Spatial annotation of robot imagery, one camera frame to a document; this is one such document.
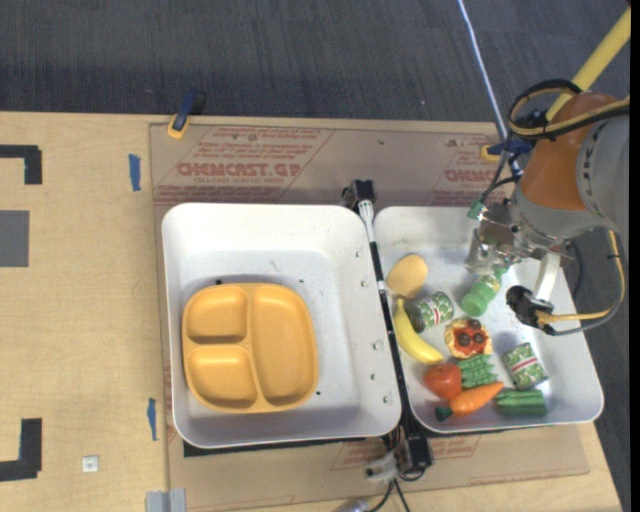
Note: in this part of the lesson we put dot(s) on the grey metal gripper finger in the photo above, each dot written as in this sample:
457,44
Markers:
501,261
477,257

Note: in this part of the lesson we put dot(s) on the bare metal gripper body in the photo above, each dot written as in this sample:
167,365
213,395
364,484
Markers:
502,232

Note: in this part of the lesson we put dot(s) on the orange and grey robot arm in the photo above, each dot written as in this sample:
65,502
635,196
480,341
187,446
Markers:
560,170

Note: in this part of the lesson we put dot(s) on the green plastic bottle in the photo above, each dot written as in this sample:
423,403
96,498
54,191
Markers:
479,297

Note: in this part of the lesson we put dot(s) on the green peas can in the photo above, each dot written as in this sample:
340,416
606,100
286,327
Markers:
525,366
435,311

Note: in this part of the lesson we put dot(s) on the yellow potato chip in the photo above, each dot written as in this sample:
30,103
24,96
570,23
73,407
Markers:
407,276

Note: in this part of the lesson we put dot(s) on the pizza slice with olives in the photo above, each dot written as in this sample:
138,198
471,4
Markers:
467,340

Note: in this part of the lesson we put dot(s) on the thin black and white rod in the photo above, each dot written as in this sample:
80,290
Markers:
386,310

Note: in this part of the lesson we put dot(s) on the yellow banana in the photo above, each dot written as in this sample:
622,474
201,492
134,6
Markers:
411,340

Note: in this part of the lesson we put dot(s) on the green pea pods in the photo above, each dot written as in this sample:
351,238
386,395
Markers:
477,371

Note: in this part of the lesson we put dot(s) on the red tomato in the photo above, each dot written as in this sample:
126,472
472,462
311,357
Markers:
443,381

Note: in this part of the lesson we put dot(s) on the white plastic tray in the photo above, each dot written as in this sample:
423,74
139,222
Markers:
280,235
560,390

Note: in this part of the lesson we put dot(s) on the orange carrot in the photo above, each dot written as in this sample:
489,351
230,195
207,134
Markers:
472,400

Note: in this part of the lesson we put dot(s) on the green bean bundle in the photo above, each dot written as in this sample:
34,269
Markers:
521,402

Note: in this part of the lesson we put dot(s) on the orange divided plate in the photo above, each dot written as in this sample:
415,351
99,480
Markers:
280,345

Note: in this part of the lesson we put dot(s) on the brown cardboard board red print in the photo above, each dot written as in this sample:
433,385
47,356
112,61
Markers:
250,170

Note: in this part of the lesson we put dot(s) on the small white square tile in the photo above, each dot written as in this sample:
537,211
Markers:
90,464

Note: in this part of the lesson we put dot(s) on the black cylinder on white bracket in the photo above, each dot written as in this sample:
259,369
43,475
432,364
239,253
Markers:
522,302

